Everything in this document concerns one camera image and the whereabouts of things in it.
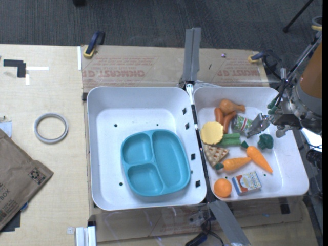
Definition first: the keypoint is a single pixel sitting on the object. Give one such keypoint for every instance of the blue divided plate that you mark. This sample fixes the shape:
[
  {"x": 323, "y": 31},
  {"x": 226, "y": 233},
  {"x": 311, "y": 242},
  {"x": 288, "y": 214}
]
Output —
[{"x": 166, "y": 152}]

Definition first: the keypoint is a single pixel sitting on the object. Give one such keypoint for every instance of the green toy broccoli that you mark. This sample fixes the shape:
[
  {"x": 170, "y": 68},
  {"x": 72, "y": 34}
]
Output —
[{"x": 265, "y": 141}]

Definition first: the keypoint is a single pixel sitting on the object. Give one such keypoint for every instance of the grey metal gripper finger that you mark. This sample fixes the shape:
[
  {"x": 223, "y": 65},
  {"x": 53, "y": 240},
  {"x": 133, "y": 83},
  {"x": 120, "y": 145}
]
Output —
[
  {"x": 258, "y": 124},
  {"x": 282, "y": 131}
]

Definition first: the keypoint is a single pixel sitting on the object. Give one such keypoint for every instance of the orange toy sausage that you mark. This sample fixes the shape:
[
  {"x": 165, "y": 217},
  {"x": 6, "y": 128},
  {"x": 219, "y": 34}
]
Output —
[
  {"x": 218, "y": 115},
  {"x": 227, "y": 122}
]

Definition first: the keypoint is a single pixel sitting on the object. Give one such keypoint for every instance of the black cylinder on white bracket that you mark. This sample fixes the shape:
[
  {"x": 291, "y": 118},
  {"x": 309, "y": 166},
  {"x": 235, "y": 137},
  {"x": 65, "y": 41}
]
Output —
[{"x": 314, "y": 158}]

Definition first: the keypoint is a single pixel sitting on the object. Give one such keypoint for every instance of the green white and red can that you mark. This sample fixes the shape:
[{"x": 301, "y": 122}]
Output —
[{"x": 241, "y": 123}]

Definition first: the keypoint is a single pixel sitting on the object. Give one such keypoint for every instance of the white tape roll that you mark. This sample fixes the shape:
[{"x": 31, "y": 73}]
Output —
[{"x": 37, "y": 133}]

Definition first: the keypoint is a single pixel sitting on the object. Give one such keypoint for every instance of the yellow round toy biscuit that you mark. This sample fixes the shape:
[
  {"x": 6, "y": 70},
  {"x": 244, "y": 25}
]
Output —
[{"x": 212, "y": 132}]

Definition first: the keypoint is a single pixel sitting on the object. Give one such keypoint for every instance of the toy pizza slice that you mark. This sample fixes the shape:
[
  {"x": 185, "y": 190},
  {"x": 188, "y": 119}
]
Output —
[{"x": 214, "y": 155}]

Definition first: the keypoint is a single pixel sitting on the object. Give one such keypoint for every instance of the brown paper envelope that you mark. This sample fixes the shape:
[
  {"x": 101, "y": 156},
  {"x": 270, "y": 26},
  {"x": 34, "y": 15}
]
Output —
[{"x": 18, "y": 173}]

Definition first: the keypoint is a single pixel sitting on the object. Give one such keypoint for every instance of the white plastic tray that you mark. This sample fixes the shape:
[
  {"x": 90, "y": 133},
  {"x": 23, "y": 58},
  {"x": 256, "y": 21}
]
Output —
[
  {"x": 287, "y": 168},
  {"x": 107, "y": 106}
]

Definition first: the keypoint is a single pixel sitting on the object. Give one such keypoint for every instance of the brown cardboard board red print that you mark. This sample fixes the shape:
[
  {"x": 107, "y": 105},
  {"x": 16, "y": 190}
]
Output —
[{"x": 153, "y": 68}]

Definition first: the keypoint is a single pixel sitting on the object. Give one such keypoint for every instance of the orange toy orange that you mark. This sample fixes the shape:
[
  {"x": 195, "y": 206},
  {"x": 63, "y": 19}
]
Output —
[{"x": 222, "y": 187}]

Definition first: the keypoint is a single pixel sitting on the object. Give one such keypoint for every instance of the brown toy chicken drumstick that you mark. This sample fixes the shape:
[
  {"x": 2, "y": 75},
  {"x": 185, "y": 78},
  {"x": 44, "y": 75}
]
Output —
[{"x": 228, "y": 106}]

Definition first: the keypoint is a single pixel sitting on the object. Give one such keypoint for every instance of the black tripod leg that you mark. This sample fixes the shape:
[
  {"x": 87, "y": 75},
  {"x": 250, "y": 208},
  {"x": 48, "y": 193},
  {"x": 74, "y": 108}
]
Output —
[{"x": 302, "y": 10}]

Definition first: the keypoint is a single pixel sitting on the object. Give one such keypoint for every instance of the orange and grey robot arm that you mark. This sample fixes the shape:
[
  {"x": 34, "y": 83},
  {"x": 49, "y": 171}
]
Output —
[{"x": 312, "y": 68}]

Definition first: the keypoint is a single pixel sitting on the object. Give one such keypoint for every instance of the white red and blue carton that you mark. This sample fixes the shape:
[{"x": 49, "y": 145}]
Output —
[{"x": 247, "y": 183}]

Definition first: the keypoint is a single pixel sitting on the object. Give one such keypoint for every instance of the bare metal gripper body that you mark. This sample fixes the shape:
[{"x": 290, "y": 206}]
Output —
[{"x": 287, "y": 119}]

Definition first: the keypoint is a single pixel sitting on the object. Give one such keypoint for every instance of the orange toy carrot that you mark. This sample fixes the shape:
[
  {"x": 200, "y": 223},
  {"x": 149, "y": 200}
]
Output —
[
  {"x": 235, "y": 163},
  {"x": 257, "y": 156}
]

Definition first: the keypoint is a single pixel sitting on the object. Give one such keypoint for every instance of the green toy celery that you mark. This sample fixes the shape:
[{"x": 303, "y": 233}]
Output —
[{"x": 232, "y": 140}]

